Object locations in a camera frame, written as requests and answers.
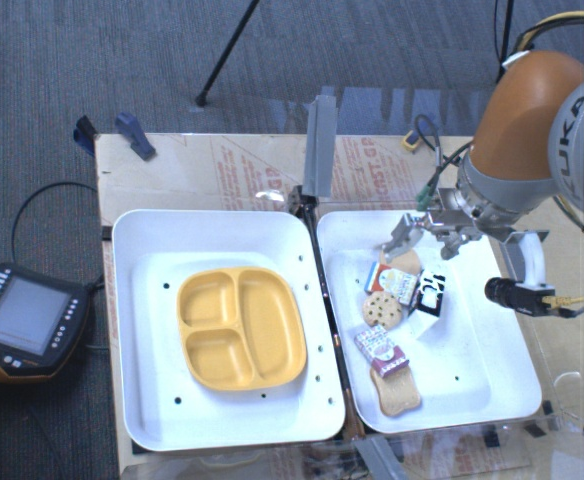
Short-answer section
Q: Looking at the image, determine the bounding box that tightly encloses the yellow divided plate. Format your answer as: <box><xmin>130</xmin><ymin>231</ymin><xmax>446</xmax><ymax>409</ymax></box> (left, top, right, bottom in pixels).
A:
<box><xmin>175</xmin><ymin>266</ymin><xmax>308</xmax><ymax>392</ymax></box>

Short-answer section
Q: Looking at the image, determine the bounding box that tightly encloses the tan toast slice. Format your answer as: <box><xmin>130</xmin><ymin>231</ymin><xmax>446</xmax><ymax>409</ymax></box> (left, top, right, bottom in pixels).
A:
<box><xmin>369</xmin><ymin>364</ymin><xmax>423</xmax><ymax>418</ymax></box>

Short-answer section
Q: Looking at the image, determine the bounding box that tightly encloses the black block with wires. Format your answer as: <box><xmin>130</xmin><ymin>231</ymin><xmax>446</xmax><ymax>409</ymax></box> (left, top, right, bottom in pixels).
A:
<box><xmin>287</xmin><ymin>185</ymin><xmax>319</xmax><ymax>214</ymax></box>

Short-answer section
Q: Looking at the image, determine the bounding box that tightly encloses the pink and purple carton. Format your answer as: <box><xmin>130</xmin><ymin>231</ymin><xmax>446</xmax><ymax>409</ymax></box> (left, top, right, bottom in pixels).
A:
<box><xmin>353</xmin><ymin>323</ymin><xmax>411</xmax><ymax>380</ymax></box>

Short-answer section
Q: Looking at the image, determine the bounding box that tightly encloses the brown cardboard board red print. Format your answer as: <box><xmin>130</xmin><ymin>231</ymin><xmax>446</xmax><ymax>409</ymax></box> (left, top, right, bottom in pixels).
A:
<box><xmin>94</xmin><ymin>132</ymin><xmax>584</xmax><ymax>480</ymax></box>

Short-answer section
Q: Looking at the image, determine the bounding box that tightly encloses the black and white carton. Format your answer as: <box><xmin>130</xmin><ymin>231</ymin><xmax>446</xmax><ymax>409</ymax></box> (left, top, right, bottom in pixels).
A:
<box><xmin>407</xmin><ymin>267</ymin><xmax>448</xmax><ymax>342</ymax></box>

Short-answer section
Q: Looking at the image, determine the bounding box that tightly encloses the chocolate chip biscuit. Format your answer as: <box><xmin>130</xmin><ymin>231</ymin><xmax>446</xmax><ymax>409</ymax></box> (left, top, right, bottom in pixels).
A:
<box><xmin>361</xmin><ymin>290</ymin><xmax>404</xmax><ymax>331</ymax></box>

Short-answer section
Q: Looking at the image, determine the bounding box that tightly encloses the white plastic tray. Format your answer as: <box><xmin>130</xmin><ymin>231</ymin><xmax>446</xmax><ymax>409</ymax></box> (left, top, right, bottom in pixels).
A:
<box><xmin>111</xmin><ymin>209</ymin><xmax>347</xmax><ymax>453</ymax></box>
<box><xmin>315</xmin><ymin>209</ymin><xmax>543</xmax><ymax>435</ymax></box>

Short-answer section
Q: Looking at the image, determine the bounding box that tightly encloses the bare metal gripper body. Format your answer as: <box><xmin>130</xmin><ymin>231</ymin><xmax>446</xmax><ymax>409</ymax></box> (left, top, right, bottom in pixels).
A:
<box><xmin>423</xmin><ymin>186</ymin><xmax>519</xmax><ymax>243</ymax></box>

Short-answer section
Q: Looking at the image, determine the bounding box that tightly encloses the black cylinder on white bracket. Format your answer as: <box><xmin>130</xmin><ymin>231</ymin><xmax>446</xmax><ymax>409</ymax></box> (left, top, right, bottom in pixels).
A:
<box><xmin>484</xmin><ymin>229</ymin><xmax>557</xmax><ymax>318</ymax></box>

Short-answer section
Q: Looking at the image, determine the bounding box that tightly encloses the black tripod leg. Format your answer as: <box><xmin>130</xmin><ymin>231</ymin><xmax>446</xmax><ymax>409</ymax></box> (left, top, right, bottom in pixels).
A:
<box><xmin>194</xmin><ymin>0</ymin><xmax>273</xmax><ymax>108</ymax></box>
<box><xmin>493</xmin><ymin>0</ymin><xmax>521</xmax><ymax>85</ymax></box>

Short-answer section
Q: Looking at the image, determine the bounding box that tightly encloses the red white blue carton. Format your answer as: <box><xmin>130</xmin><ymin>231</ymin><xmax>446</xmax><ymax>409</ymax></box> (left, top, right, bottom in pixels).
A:
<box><xmin>363</xmin><ymin>261</ymin><xmax>419</xmax><ymax>307</ymax></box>

